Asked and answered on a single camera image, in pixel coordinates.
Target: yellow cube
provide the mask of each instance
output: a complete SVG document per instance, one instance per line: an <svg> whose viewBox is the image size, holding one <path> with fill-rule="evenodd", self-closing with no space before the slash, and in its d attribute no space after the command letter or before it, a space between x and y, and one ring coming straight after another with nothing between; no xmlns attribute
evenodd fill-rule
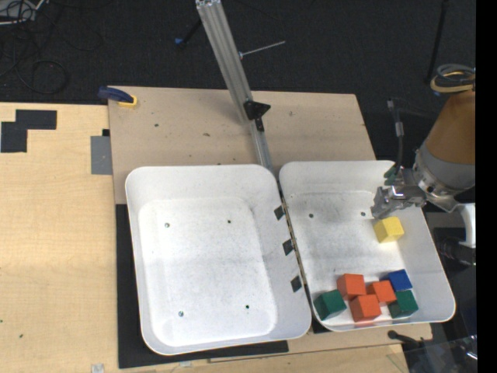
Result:
<svg viewBox="0 0 497 373"><path fill-rule="evenodd" d="M404 235L404 229L398 217L388 217L374 225L374 233L380 243L393 242Z"/></svg>

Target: wooden table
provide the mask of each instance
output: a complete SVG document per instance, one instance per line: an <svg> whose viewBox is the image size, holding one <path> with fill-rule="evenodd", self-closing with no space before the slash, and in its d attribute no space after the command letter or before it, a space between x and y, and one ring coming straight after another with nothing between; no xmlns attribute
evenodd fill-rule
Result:
<svg viewBox="0 0 497 373"><path fill-rule="evenodd" d="M160 165L232 164L254 162L255 154L250 134L230 113L234 108L226 90L122 89L137 96L135 110L113 102L0 104L0 121L14 121L16 110L57 111L56 130L28 130L26 153L0 153L3 371L84 373L97 364L103 364L105 373L183 369L178 363L118 367L114 208L125 203L120 187L126 172L150 156ZM273 106L265 126L276 169L295 160L374 159L355 96L253 94ZM136 120L147 113L150 120ZM109 127L114 176L94 175L90 137ZM168 135L163 140L171 138L169 143L151 136L158 129ZM138 133L147 134L148 142L134 138ZM223 152L223 145L229 153ZM191 159L195 154L197 160ZM417 340L432 338L428 323L396 330ZM324 372L333 366L337 372L398 372L405 359L399 342L388 339L387 331L310 331L290 340L287 354L193 361L187 371Z"/></svg>

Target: orange block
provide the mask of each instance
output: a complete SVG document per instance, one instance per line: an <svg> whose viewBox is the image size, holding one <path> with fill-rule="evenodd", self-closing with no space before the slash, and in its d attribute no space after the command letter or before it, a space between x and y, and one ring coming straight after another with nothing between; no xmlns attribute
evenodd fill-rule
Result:
<svg viewBox="0 0 497 373"><path fill-rule="evenodd" d="M373 282L366 288L366 293L369 295L376 295L379 302L390 304L397 300L394 288L391 286L390 281Z"/></svg>
<svg viewBox="0 0 497 373"><path fill-rule="evenodd" d="M343 274L336 281L336 286L344 300L352 300L358 295L366 294L364 276L360 274Z"/></svg>
<svg viewBox="0 0 497 373"><path fill-rule="evenodd" d="M354 322L373 320L381 315L380 303L376 295L358 295L349 304Z"/></svg>

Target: empty white tray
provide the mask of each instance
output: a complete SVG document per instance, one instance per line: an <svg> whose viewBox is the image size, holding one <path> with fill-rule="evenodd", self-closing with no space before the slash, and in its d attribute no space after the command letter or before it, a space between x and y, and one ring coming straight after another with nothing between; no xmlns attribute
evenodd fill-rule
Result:
<svg viewBox="0 0 497 373"><path fill-rule="evenodd" d="M276 180L258 165L141 167L127 177L141 331L171 355L304 335L311 310Z"/></svg>
<svg viewBox="0 0 497 373"><path fill-rule="evenodd" d="M312 300L336 289L345 273L362 274L366 283L405 269L419 310L392 319L387 306L373 321L355 323L347 310L320 320L327 329L346 331L396 323L444 322L455 301L422 209L396 211L405 234L396 242L379 243L370 207L384 173L393 162L291 162L280 171L288 214Z"/></svg>

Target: toy block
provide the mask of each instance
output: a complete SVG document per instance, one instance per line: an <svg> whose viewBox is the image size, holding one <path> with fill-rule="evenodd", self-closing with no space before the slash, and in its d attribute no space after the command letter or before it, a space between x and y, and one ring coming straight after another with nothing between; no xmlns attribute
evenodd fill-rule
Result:
<svg viewBox="0 0 497 373"><path fill-rule="evenodd" d="M376 295L378 302L380 303L390 304L397 300L390 281L373 282L367 286L366 293L369 295Z"/></svg>
<svg viewBox="0 0 497 373"><path fill-rule="evenodd" d="M381 315L380 303L376 295L358 295L349 303L354 322L373 320Z"/></svg>
<svg viewBox="0 0 497 373"><path fill-rule="evenodd" d="M397 297L397 301L388 305L392 318L405 318L411 316L419 309L412 291L396 291L395 296Z"/></svg>
<svg viewBox="0 0 497 373"><path fill-rule="evenodd" d="M389 280L391 286L394 288L394 291L412 289L411 281L409 280L409 276L407 275L407 272L405 272L405 270L396 270L390 272L385 277L381 278L381 280Z"/></svg>
<svg viewBox="0 0 497 373"><path fill-rule="evenodd" d="M373 229L380 243L393 242L404 235L401 221L395 216L383 218L374 224Z"/></svg>
<svg viewBox="0 0 497 373"><path fill-rule="evenodd" d="M328 291L320 295L314 300L314 307L321 320L337 316L347 309L342 295L338 290Z"/></svg>
<svg viewBox="0 0 497 373"><path fill-rule="evenodd" d="M336 286L344 300L352 300L358 295L366 294L364 276L360 274L343 274L336 281Z"/></svg>

